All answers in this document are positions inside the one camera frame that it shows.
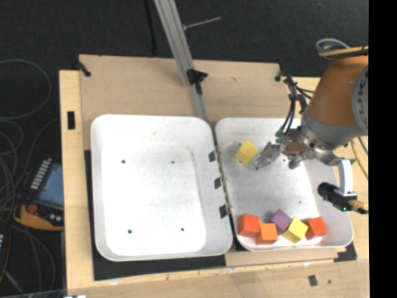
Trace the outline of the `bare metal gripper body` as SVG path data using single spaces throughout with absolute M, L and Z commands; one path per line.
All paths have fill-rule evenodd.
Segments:
M 311 130 L 304 129 L 290 129 L 280 143 L 280 152 L 287 158 L 291 154 L 301 154 L 306 156 L 306 160 L 318 160 L 327 166 L 336 166 L 341 162 L 342 158 L 334 153 L 336 148 Z

